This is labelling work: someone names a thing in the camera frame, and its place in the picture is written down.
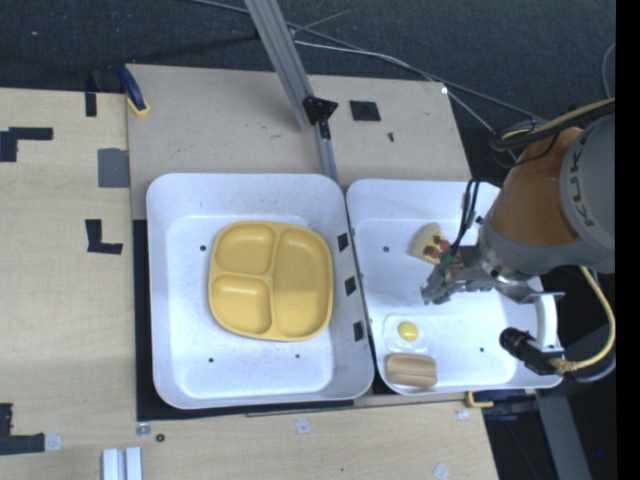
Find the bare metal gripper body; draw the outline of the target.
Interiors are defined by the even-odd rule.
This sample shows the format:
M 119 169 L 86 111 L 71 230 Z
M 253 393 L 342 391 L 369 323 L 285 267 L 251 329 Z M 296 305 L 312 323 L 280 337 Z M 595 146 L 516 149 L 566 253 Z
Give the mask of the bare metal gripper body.
M 479 246 L 450 247 L 441 254 L 441 271 L 446 286 L 464 285 L 469 293 L 495 290 L 517 304 L 534 303 L 543 295 L 531 285 L 531 275 L 511 268 L 493 251 Z

